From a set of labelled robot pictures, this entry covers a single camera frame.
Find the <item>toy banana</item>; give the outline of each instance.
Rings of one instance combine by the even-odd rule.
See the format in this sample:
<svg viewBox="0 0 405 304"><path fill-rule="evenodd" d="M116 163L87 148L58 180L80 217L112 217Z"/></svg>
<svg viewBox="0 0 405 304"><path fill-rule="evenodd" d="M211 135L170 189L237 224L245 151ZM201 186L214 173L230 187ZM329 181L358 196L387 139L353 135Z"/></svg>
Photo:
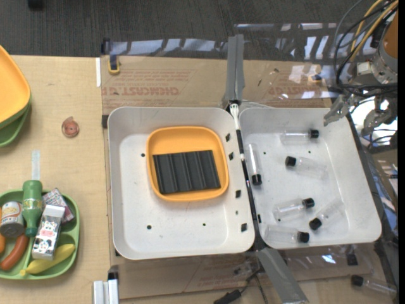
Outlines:
<svg viewBox="0 0 405 304"><path fill-rule="evenodd" d="M39 272L43 272L67 259L75 251L75 248L74 244L63 244L56 248L53 260L33 260L26 269L20 271L20 275L25 276L25 274L38 274Z"/></svg>

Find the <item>white plastic tray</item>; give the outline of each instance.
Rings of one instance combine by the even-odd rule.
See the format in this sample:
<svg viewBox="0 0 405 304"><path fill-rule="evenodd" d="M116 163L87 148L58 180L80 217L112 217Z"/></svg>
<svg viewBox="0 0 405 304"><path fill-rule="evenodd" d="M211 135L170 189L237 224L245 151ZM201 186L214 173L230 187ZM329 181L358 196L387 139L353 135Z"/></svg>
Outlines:
<svg viewBox="0 0 405 304"><path fill-rule="evenodd" d="M253 186L254 202L262 238L268 246L288 249L333 244L366 243L378 239L381 223L368 186L358 151L346 118L323 126L328 109L248 108L240 113L240 127L244 144L256 143L263 168L263 183ZM285 146L280 133L285 128L314 128L320 131L316 142ZM303 156L323 162L328 177L318 180L300 176L287 170L286 156ZM312 197L315 207L303 218L283 223L285 226L309 232L309 243L280 243L266 240L265 229L276 222L272 210L276 203L294 198ZM345 215L332 227L313 232L309 221L317 209L341 198L346 206Z"/></svg>
<svg viewBox="0 0 405 304"><path fill-rule="evenodd" d="M146 141L162 127L204 126L218 134L227 157L228 189L204 201L157 197L147 174ZM113 241L131 260L242 253L254 241L249 198L234 121L219 108L123 107L108 119Z"/></svg>

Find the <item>green bottle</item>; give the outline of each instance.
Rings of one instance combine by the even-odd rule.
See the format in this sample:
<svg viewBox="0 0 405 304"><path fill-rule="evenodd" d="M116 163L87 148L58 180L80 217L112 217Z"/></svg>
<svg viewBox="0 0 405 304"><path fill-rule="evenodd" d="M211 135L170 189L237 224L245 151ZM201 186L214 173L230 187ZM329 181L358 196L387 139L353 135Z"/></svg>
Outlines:
<svg viewBox="0 0 405 304"><path fill-rule="evenodd" d="M39 180L27 180L23 183L23 218L27 223L25 235L32 238L37 235L38 221L42 215L42 183Z"/></svg>

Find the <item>clear vial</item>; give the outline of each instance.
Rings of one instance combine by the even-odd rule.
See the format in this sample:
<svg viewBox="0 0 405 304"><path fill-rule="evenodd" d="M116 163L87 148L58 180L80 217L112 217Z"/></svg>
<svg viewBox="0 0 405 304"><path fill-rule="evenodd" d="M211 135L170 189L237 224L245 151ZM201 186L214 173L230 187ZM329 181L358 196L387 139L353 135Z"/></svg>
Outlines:
<svg viewBox="0 0 405 304"><path fill-rule="evenodd" d="M283 243L308 243L309 233L301 232L293 227L267 225L265 239Z"/></svg>
<svg viewBox="0 0 405 304"><path fill-rule="evenodd" d="M397 296L397 288L394 285L375 278L352 275L351 284L356 287L370 289L372 291L385 294L391 297L392 300Z"/></svg>
<svg viewBox="0 0 405 304"><path fill-rule="evenodd" d="M280 135L283 144L302 144L317 138L319 138L319 130L317 129L285 130Z"/></svg>
<svg viewBox="0 0 405 304"><path fill-rule="evenodd" d="M261 185L261 165L258 156L258 147L248 144L246 148L247 171L251 175L251 182L255 186Z"/></svg>
<svg viewBox="0 0 405 304"><path fill-rule="evenodd" d="M306 210L314 206L315 201L312 198L296 198L274 205L273 215L276 221L281 222L303 215Z"/></svg>
<svg viewBox="0 0 405 304"><path fill-rule="evenodd" d="M327 227L339 219L342 219L344 216L344 210L345 205L343 201L340 198L336 198L316 213L315 218L309 222L309 227L314 231L321 226Z"/></svg>
<svg viewBox="0 0 405 304"><path fill-rule="evenodd" d="M301 175L318 179L324 179L327 176L327 166L312 159L288 156L285 159L285 165Z"/></svg>

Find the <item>tin can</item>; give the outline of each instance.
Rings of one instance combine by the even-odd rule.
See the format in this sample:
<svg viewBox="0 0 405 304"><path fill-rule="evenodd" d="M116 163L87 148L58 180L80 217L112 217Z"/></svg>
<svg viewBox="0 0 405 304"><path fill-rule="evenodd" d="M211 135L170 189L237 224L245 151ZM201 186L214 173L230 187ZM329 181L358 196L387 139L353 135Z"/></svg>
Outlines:
<svg viewBox="0 0 405 304"><path fill-rule="evenodd" d="M0 233L6 238L16 238L24 233L22 205L18 201L9 201L1 208Z"/></svg>

